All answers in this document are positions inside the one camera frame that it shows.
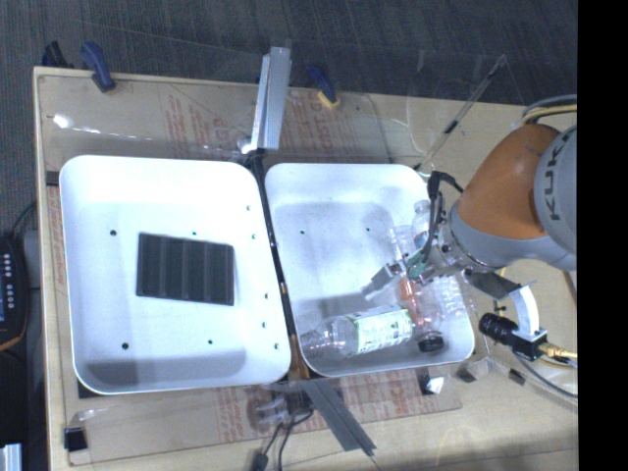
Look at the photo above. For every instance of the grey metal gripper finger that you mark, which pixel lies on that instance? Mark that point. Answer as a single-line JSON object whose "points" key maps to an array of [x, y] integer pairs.
{"points": [[401, 282], [375, 285]]}

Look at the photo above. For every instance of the brown cardboard board, red print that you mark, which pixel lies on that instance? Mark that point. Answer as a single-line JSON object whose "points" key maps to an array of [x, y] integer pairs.
{"points": [[162, 116]]}

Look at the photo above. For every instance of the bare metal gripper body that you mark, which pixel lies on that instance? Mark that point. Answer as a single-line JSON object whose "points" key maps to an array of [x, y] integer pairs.
{"points": [[432, 265]]}

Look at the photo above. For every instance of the clear plastic bottle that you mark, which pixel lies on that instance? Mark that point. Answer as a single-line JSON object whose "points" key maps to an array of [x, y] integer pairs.
{"points": [[449, 299]]}

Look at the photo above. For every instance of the black ribbed rectangular pad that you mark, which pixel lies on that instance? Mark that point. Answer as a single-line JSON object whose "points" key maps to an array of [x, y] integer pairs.
{"points": [[185, 269]]}

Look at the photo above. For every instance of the white plastic tray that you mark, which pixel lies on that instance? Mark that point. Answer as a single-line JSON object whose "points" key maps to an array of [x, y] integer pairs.
{"points": [[329, 243], [162, 189]]}

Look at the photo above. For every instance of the black cylinder on white bracket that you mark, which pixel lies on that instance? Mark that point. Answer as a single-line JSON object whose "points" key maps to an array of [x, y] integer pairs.
{"points": [[510, 334]]}

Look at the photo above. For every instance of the clear bottle with blue label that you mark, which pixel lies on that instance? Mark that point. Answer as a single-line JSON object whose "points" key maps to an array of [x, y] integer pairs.
{"points": [[421, 224]]}

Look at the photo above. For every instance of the clear bottle with orange label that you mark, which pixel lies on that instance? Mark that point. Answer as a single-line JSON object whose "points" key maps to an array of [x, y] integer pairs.
{"points": [[409, 299]]}

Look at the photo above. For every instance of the clear bottle with green label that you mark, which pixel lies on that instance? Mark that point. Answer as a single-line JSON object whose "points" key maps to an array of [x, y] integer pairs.
{"points": [[378, 331]]}

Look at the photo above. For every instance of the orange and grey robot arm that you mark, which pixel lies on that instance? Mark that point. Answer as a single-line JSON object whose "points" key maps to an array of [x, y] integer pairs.
{"points": [[510, 199]]}

